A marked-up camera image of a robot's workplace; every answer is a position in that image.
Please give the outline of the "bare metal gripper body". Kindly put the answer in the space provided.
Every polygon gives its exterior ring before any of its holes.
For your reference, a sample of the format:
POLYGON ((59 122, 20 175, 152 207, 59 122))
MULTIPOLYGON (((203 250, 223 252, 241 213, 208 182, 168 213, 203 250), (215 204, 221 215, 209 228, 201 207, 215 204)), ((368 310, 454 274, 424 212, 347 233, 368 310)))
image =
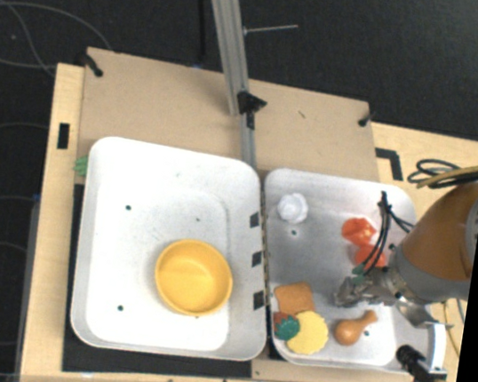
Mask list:
POLYGON ((397 270, 375 267, 362 278, 357 295, 366 303, 392 306, 408 302, 408 294, 408 285, 397 270))

